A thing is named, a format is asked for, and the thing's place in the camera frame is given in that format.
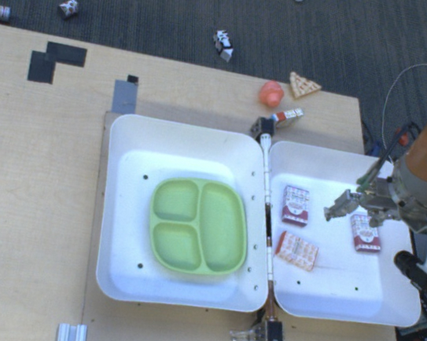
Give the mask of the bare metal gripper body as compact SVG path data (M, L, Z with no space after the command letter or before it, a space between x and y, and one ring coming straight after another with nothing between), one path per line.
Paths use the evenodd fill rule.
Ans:
M369 211L383 211L386 220L402 221L415 233L427 233L427 207L392 178L374 178L364 182L360 193L360 206L368 214Z

